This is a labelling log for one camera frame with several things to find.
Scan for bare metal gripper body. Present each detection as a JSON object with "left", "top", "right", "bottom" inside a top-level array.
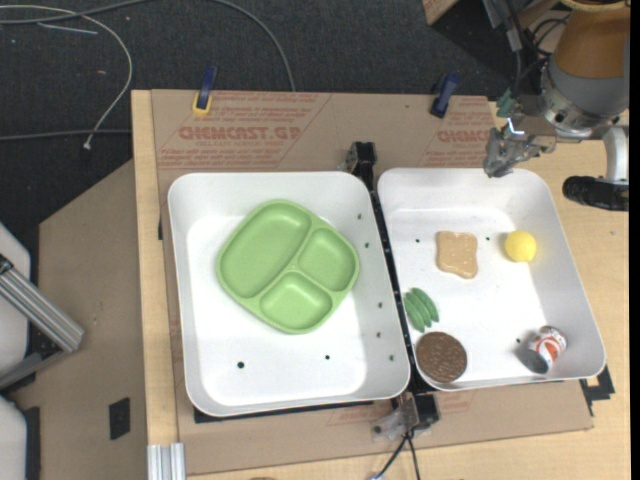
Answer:
[{"left": 499, "top": 95, "right": 615, "bottom": 158}]

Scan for yellow ball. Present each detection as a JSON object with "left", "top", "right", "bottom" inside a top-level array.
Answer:
[{"left": 503, "top": 229, "right": 538, "bottom": 264}]

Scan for tan bread slice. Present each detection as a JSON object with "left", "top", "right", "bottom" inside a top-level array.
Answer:
[{"left": 434, "top": 230, "right": 480, "bottom": 281}]

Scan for white plastic tray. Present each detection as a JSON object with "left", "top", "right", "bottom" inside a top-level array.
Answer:
[
  {"left": 376, "top": 166, "right": 607, "bottom": 392},
  {"left": 167, "top": 170, "right": 412, "bottom": 418}
]

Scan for green pea pods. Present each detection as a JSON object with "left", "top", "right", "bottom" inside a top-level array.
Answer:
[{"left": 402, "top": 287, "right": 441, "bottom": 334}]

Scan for brown cardboard board red print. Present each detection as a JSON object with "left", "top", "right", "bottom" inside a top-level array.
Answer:
[{"left": 130, "top": 89, "right": 596, "bottom": 475}]

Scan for orange and white can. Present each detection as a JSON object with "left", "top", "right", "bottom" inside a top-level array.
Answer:
[{"left": 519, "top": 324, "right": 568, "bottom": 375}]

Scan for brown round biscuit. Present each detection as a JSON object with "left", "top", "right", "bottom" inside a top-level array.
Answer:
[{"left": 415, "top": 331, "right": 469, "bottom": 384}]

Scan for green divided plate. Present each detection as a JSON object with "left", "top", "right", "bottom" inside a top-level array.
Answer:
[{"left": 216, "top": 198, "right": 361, "bottom": 336}]

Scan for black cylinder on white bracket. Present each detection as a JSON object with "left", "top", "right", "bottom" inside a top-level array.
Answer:
[{"left": 562, "top": 125, "right": 630, "bottom": 213}]

